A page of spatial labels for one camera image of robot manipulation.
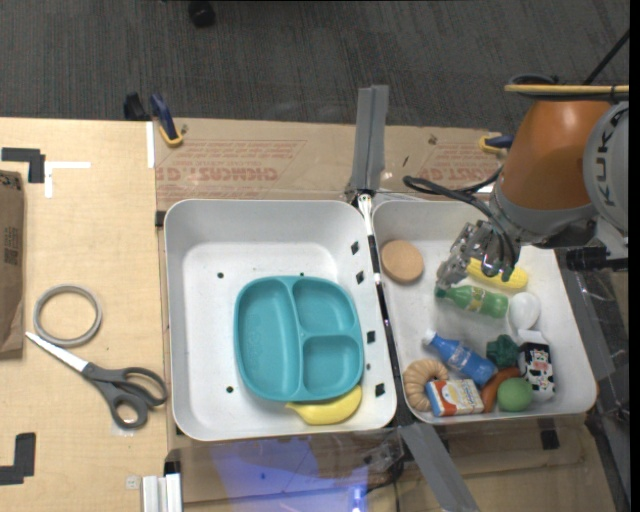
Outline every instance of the plastic tray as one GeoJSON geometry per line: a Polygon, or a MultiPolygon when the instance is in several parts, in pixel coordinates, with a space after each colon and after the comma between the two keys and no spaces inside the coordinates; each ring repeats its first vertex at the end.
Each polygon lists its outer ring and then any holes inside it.
{"type": "Polygon", "coordinates": [[[327,279],[263,277],[238,294],[235,354],[245,384],[279,401],[335,398],[362,376],[362,334],[351,297],[327,279]]]}
{"type": "Polygon", "coordinates": [[[201,441],[384,427],[397,399],[362,215],[339,201],[199,200],[165,218],[171,391],[178,427],[201,441]],[[363,396],[334,425],[307,425],[282,402],[257,396],[235,364],[234,308],[263,277],[339,285],[356,308],[363,396]]]}
{"type": "MultiPolygon", "coordinates": [[[[422,276],[410,285],[398,284],[382,275],[402,371],[416,359],[438,359],[435,351],[427,350],[421,344],[427,328],[435,329],[445,338],[459,339],[483,356],[487,342],[501,334],[508,334],[518,341],[508,318],[498,320],[464,311],[434,297],[436,271],[449,255],[454,239],[465,222],[475,223],[482,218],[478,210],[460,202],[396,200],[384,202],[374,209],[373,228],[378,247],[391,240],[406,240],[418,248],[424,259],[422,276]]],[[[538,296],[542,303],[540,317],[532,330],[540,331],[549,342],[556,396],[546,402],[533,403],[517,413],[500,411],[496,406],[490,413],[438,418],[431,412],[414,410],[414,415],[420,420],[446,425],[578,414],[586,412],[595,403],[595,379],[555,253],[548,249],[523,247],[519,264],[529,276],[526,291],[538,296]]],[[[459,284],[477,284],[508,296],[517,293],[474,282],[471,277],[459,284]]],[[[464,378],[456,371],[450,371],[449,376],[464,378]]]]}

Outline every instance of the blue handled tool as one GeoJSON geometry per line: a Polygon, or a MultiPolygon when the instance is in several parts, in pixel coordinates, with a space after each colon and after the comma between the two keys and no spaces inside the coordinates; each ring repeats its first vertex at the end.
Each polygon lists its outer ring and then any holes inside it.
{"type": "Polygon", "coordinates": [[[43,340],[36,334],[27,332],[26,336],[96,386],[107,401],[111,416],[121,428],[134,429],[141,427],[147,422],[149,408],[167,401],[168,393],[164,381],[158,374],[146,368],[128,367],[118,370],[106,370],[53,343],[43,340]],[[130,378],[140,380],[140,377],[146,377],[145,382],[150,380],[157,384],[155,391],[159,391],[159,393],[151,393],[142,384],[136,384],[130,380],[130,378]],[[121,416],[118,411],[118,407],[121,405],[131,407],[135,411],[136,418],[127,420],[121,416]]]}
{"type": "Polygon", "coordinates": [[[164,141],[172,147],[182,144],[182,134],[176,130],[169,107],[162,96],[154,93],[151,95],[150,102],[151,112],[160,121],[160,135],[162,135],[164,141]]]}

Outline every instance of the teal divided plate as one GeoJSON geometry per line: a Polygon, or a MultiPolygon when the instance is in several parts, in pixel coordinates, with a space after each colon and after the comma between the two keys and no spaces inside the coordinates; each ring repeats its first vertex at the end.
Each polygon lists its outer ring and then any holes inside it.
{"type": "Polygon", "coordinates": [[[268,400],[326,400],[362,377],[364,351],[351,297],[326,279],[256,279],[238,294],[234,348],[245,384],[268,400]]]}

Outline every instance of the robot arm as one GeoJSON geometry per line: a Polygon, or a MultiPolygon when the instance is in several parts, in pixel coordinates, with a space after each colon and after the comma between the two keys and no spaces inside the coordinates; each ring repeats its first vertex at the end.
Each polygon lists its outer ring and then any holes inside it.
{"type": "Polygon", "coordinates": [[[508,281],[522,246],[562,246],[562,234],[579,223],[595,225],[595,232],[568,257],[570,266],[626,259],[628,127],[628,101],[536,101],[494,185],[488,220],[464,226],[438,269],[437,286],[461,281],[470,258],[487,276],[502,273],[508,281]]]}

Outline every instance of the gray floor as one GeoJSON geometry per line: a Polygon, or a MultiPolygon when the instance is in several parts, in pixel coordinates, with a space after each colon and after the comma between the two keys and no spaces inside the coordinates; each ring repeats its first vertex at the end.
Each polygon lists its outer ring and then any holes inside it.
{"type": "MultiPolygon", "coordinates": [[[[387,84],[387,124],[515,133],[530,100],[503,91],[509,78],[582,83],[629,28],[630,3],[211,2],[217,21],[198,29],[188,2],[0,0],[0,116],[122,120],[135,91],[147,109],[162,94],[176,117],[354,123],[358,88],[387,84]]],[[[594,84],[628,84],[629,54],[627,42],[594,84]]],[[[593,431],[624,510],[628,444],[612,453],[612,421],[593,431]]]]}

